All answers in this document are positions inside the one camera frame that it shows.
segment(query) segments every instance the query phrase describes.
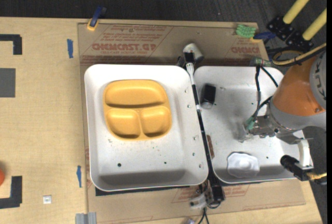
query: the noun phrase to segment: green connector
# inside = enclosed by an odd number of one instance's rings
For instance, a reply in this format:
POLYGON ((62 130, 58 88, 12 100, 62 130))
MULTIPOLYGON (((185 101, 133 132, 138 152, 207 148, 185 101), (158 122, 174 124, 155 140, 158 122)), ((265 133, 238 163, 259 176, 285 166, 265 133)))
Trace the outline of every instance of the green connector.
POLYGON ((250 118, 245 122, 245 129, 247 131, 252 130, 254 128, 254 124, 255 124, 254 117, 250 116, 250 118))
POLYGON ((252 38, 255 36, 256 28, 255 27, 249 27, 245 25, 238 25, 236 33, 244 38, 252 38))
POLYGON ((255 65, 261 65, 261 66, 271 67, 272 63, 270 61, 268 61, 268 60, 264 60, 262 58, 255 57, 255 65))

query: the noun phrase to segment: white tray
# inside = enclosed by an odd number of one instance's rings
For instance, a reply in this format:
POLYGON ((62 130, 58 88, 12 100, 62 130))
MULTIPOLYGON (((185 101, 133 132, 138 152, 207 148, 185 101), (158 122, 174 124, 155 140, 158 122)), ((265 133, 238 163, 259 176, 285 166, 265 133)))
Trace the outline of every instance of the white tray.
MULTIPOLYGON (((283 74, 275 68, 266 68, 277 82, 283 74)), ((211 137, 214 158, 212 166, 215 175, 228 184, 252 183, 268 180, 294 178, 293 174, 280 164, 283 155, 299 159, 297 145, 289 145, 276 137, 252 139, 243 143, 237 140, 244 130, 243 123, 256 110, 255 67, 203 66, 196 70, 195 81, 199 97, 205 84, 216 87, 215 105, 211 109, 202 109, 205 132, 211 137), (233 152, 244 152, 255 156, 260 164, 260 172, 251 178, 235 178, 227 171, 227 157, 233 152)), ((259 83, 261 101, 272 96, 276 90, 271 79, 260 71, 259 83)), ((259 115, 265 113, 264 106, 259 115)), ((295 133, 304 137, 302 131, 295 133)))
POLYGON ((198 185, 208 176, 189 75, 177 66, 93 65, 84 76, 90 174, 104 191, 198 185), (110 134, 102 105, 112 81, 150 79, 169 97, 172 128, 161 138, 124 141, 110 134))

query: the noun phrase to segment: black cable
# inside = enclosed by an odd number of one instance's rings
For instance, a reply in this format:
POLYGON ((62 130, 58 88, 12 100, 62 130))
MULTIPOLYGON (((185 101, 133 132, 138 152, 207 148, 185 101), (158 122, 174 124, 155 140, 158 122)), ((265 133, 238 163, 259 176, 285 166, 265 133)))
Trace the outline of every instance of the black cable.
POLYGON ((211 206, 212 204, 210 204, 210 205, 207 205, 208 206, 208 208, 210 208, 210 209, 216 209, 216 208, 218 208, 220 205, 221 205, 221 202, 220 203, 217 203, 217 205, 216 206, 211 206))
POLYGON ((276 82, 276 80, 272 77, 272 75, 264 68, 264 67, 260 67, 268 76, 269 76, 269 78, 271 78, 271 80, 272 80, 272 82, 274 83, 274 85, 276 86, 276 87, 278 87, 278 83, 276 82))
POLYGON ((203 219, 204 219, 205 215, 206 215, 206 207, 203 209, 202 218, 200 219, 200 221, 197 224, 201 224, 203 222, 203 219))
POLYGON ((198 187, 199 187, 199 190, 201 191, 201 193, 203 193, 203 185, 200 184, 198 187))
POLYGON ((208 186, 209 186, 209 184, 208 184, 208 180, 206 180, 205 182, 204 182, 204 192, 208 189, 208 186))
POLYGON ((256 120, 256 118, 257 118, 258 109, 260 106, 260 86, 259 86, 259 81, 258 81, 259 72, 260 72, 260 66, 257 65, 256 66, 256 75, 255 75, 255 82, 256 82, 256 88, 257 88, 257 108, 254 113, 254 120, 256 120))
POLYGON ((327 180, 322 181, 321 179, 317 179, 314 183, 318 185, 327 185, 327 180))
POLYGON ((312 54, 302 58, 302 59, 296 59, 296 57, 294 58, 294 62, 292 63, 287 63, 287 64, 279 64, 279 63, 276 63, 276 62, 285 62, 285 61, 288 61, 288 60, 278 60, 278 58, 283 54, 283 52, 286 50, 286 48, 283 48, 280 52, 276 52, 273 57, 272 57, 272 62, 277 65, 277 66, 292 66, 292 65, 296 65, 296 64, 301 64, 303 63, 304 61, 318 55, 319 53, 323 52, 326 50, 326 46, 324 48, 321 48, 315 52, 313 52, 312 54))
POLYGON ((208 219, 208 215, 207 215, 206 211, 205 211, 205 219, 206 219, 206 223, 207 223, 207 224, 210 224, 210 223, 209 223, 209 219, 208 219))
POLYGON ((268 97, 265 101, 263 101, 260 106, 258 107, 258 109, 256 109, 256 111, 254 112, 254 114, 252 115, 254 120, 257 118, 257 115, 258 115, 258 112, 260 109, 262 109, 262 107, 265 105, 265 104, 268 104, 270 102, 270 100, 272 99, 272 96, 268 97))

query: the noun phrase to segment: orange object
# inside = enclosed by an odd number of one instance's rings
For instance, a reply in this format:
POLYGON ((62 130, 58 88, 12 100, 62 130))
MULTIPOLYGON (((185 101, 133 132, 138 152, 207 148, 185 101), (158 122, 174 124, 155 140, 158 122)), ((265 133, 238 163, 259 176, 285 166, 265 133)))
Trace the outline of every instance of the orange object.
POLYGON ((0 185, 4 182, 5 180, 5 174, 2 170, 0 170, 0 185))
POLYGON ((172 126, 165 89, 152 80, 120 80, 108 84, 103 105, 107 128, 119 139, 161 137, 172 126))
POLYGON ((293 65, 285 74, 273 96, 277 109, 297 116, 313 116, 326 111, 317 102, 310 87, 310 69, 316 57, 302 65, 293 65))

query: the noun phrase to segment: black bracket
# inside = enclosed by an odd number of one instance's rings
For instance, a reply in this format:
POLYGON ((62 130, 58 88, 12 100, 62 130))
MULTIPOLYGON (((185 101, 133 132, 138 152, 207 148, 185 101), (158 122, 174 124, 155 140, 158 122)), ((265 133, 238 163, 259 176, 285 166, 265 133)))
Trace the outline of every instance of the black bracket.
POLYGON ((20 34, 0 34, 0 41, 12 41, 12 54, 22 54, 22 37, 20 34))
POLYGON ((288 37, 286 44, 303 52, 307 52, 313 47, 312 41, 303 39, 299 31, 294 32, 288 37))
POLYGON ((12 176, 10 197, 0 199, 0 209, 20 207, 22 203, 22 176, 12 176))
POLYGON ((273 32, 279 39, 285 41, 295 30, 290 24, 283 21, 283 17, 276 16, 266 26, 266 28, 273 32))

